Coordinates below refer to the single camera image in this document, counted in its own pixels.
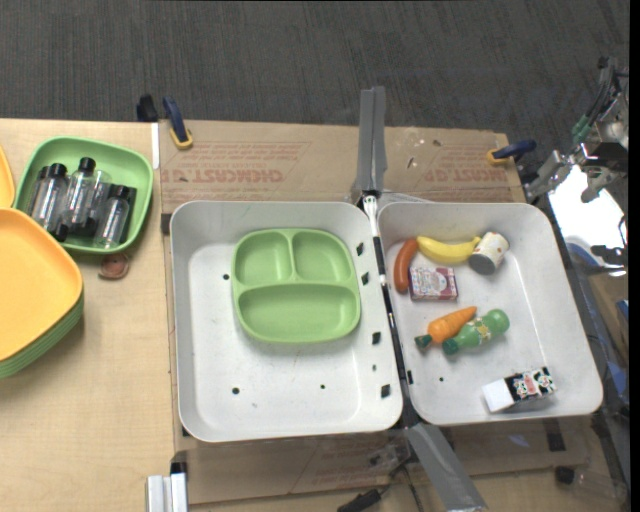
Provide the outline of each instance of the gray floor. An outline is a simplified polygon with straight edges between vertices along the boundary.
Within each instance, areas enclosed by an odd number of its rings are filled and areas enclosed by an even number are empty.
[[[136,120],[150,93],[186,119],[489,129],[571,144],[601,56],[628,66],[630,0],[0,0],[0,116]],[[626,181],[615,186],[626,210]]]

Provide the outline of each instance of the wooden table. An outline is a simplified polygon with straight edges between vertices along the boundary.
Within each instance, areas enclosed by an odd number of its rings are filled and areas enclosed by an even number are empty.
[[[0,145],[17,183],[34,149],[49,137],[96,138],[153,161],[153,129],[143,123],[4,119]],[[170,290],[160,188],[157,172],[148,221],[128,251],[126,278],[103,280],[98,276],[100,258],[74,255],[85,285],[83,319],[35,363],[0,380],[0,510],[143,511],[146,478],[168,473],[179,436],[172,406]],[[606,471],[598,439],[588,428],[583,433],[592,465]],[[241,473],[228,478],[229,484],[242,485]],[[493,511],[520,506],[618,510],[611,503],[576,501],[556,487],[548,468],[478,474],[474,483]],[[416,487],[425,510],[444,510],[428,481],[416,476]],[[193,510],[335,510],[355,494],[341,490]],[[408,486],[399,484],[378,510],[417,509]]]

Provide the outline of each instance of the white tray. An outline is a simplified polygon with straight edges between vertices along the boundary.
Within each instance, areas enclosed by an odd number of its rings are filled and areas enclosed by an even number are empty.
[[[324,229],[349,248],[362,314],[346,337],[314,344],[253,340],[233,306],[236,243],[267,228]],[[357,255],[356,248],[363,244]],[[402,409],[369,222],[346,203],[186,203],[171,220],[179,413],[206,442],[383,431]],[[372,343],[373,333],[380,333]],[[390,386],[383,396],[383,386]]]
[[[411,400],[422,418],[448,426],[584,415],[600,406],[602,383],[551,224],[539,209],[512,203],[391,203],[380,210],[378,225],[388,273],[402,242],[417,235],[462,242],[497,231],[511,245],[491,276],[477,274],[466,263],[453,267],[456,302],[417,302],[392,291],[405,366],[413,381]],[[441,266],[421,253],[414,264]],[[503,309],[511,326],[487,345],[463,349],[454,358],[444,355],[440,346],[416,346],[413,338],[426,334],[431,320],[464,306],[477,306],[479,315]],[[484,384],[543,365],[557,393],[521,408],[489,413]]]

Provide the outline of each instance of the brown round object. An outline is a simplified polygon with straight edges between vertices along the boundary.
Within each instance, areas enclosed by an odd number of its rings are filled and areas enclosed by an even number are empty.
[[[129,271],[129,258],[123,252],[107,254],[102,258],[98,274],[105,279],[122,279]]]

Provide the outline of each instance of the green bottle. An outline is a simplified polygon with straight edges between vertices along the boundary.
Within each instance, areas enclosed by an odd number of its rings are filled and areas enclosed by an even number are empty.
[[[501,309],[492,309],[484,316],[476,317],[462,326],[460,332],[442,343],[448,356],[465,347],[477,347],[509,328],[509,317]]]

